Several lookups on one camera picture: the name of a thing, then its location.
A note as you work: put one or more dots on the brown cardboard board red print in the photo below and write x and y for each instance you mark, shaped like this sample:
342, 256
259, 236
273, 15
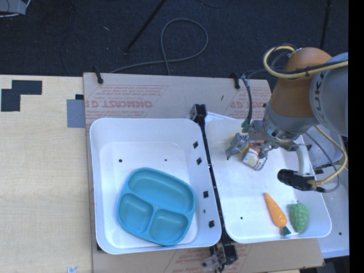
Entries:
136, 101

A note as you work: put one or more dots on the blue divided plate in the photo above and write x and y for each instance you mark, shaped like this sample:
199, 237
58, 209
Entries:
156, 203

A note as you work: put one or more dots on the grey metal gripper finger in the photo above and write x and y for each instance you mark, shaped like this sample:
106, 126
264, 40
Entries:
236, 145
264, 151

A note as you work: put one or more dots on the thin black rod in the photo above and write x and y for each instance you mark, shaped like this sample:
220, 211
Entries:
214, 178

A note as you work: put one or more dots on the white plastic tray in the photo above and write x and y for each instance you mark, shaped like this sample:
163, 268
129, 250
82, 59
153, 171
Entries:
244, 198
148, 141

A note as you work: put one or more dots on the orange carrot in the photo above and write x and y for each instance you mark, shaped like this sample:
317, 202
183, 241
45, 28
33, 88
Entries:
275, 212

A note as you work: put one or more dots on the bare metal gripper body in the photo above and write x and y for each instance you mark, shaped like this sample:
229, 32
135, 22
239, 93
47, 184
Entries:
263, 132

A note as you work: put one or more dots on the green grapes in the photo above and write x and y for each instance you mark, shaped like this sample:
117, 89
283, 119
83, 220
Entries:
298, 216

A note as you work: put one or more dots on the black cylinder on white bracket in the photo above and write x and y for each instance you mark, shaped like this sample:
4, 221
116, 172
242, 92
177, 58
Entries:
291, 178

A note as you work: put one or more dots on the white and orange small can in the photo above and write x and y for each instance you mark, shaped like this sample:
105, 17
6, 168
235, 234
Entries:
251, 159

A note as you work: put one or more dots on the white printed paper sheet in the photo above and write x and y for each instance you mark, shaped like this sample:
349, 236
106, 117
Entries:
220, 116

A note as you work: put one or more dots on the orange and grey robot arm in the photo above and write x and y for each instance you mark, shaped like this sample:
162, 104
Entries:
295, 95

